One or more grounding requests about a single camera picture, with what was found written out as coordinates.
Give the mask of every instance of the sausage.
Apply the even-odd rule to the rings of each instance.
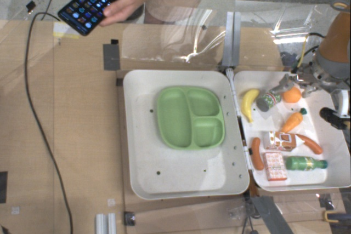
[[[254,138],[251,144],[251,151],[252,151],[252,164],[256,170],[263,170],[264,163],[261,159],[259,154],[259,144],[261,140],[259,138]]]
[[[322,147],[320,147],[315,141],[305,135],[296,134],[300,139],[304,141],[304,144],[308,146],[315,154],[319,155],[323,153]]]

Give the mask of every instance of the small box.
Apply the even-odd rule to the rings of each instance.
[[[274,132],[269,131],[265,135],[263,142],[265,149],[271,150],[281,150],[281,151],[292,151],[296,146],[298,146],[303,141],[297,140],[297,136],[295,134],[282,133],[282,132]]]
[[[280,152],[265,153],[263,155],[263,161],[269,181],[287,179],[283,156]]]

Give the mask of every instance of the carrot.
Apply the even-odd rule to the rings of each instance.
[[[307,113],[306,109],[302,108],[300,112],[295,112],[292,115],[290,115],[290,117],[285,122],[283,128],[280,131],[283,133],[290,132],[293,128],[295,128],[302,122],[303,115],[306,113]]]
[[[259,155],[259,144],[261,140],[259,138],[254,138],[251,144],[252,151],[252,164],[256,170],[263,170],[264,164],[262,162],[261,156]]]

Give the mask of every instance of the hand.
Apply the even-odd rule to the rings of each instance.
[[[125,21],[146,0],[117,0],[107,6],[104,10],[105,19],[100,23],[107,26],[116,22]]]

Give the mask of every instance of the green plate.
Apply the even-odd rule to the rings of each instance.
[[[174,149],[208,149],[220,145],[225,135],[217,96],[199,87],[179,86],[161,91],[157,121],[162,140]]]

